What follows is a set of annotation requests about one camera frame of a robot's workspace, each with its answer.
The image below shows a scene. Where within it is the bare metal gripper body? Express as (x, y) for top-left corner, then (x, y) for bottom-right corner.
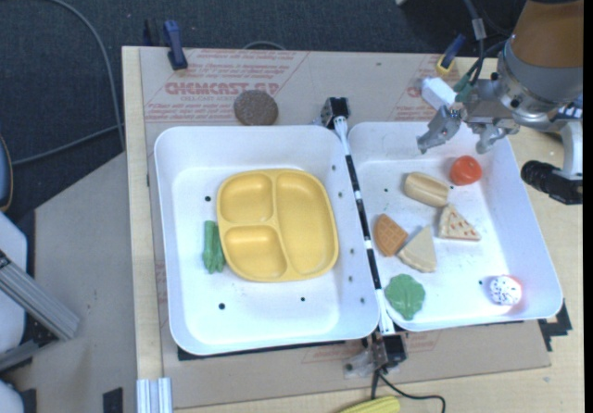
(460, 77), (560, 131)

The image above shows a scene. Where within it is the red tomato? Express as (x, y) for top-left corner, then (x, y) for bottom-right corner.
(448, 155), (484, 187)

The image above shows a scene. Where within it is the tan hot dog bun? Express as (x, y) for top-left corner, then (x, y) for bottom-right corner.
(402, 171), (451, 208)

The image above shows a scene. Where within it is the pizza slice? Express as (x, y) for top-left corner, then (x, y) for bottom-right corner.
(437, 203), (483, 243)

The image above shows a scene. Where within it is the black and white thin rod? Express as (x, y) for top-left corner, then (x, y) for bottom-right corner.
(334, 116), (396, 335)

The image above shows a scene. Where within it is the orange waffle piece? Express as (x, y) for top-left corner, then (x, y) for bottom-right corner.
(372, 213), (410, 258)

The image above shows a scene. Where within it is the beige triangular sandwich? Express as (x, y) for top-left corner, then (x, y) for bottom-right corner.
(397, 224), (438, 274)

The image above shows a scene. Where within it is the brown cardboard board red print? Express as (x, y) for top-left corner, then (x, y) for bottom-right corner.
(138, 46), (553, 410)

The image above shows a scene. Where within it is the yellow divided plate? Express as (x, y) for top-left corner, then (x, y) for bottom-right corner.
(215, 168), (340, 283)

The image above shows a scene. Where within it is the white plastic tray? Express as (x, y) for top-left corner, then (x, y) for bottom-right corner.
(346, 120), (564, 333)
(153, 124), (382, 357)

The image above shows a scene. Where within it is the green lettuce leaf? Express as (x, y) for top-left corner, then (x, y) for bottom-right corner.
(384, 273), (427, 322)

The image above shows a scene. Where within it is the brown round biscuit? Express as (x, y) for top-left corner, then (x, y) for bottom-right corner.
(233, 89), (280, 127)

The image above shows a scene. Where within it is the green asparagus bundle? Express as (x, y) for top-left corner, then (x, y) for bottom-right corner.
(201, 219), (227, 275)

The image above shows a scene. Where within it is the yellow corn cob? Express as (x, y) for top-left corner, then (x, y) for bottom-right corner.
(339, 395), (401, 413)

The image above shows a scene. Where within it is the black cylinder on white bracket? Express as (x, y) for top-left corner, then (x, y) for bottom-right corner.
(520, 118), (584, 206)

